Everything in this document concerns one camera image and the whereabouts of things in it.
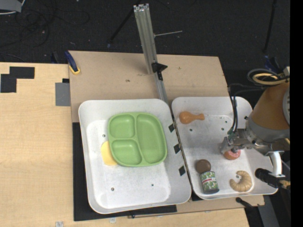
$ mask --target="green can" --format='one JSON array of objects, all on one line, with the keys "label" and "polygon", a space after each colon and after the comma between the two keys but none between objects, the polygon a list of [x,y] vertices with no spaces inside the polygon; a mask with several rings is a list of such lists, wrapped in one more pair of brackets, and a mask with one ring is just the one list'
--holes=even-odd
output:
[{"label": "green can", "polygon": [[214,172],[203,172],[200,175],[202,187],[205,194],[214,194],[219,192],[219,186]]}]

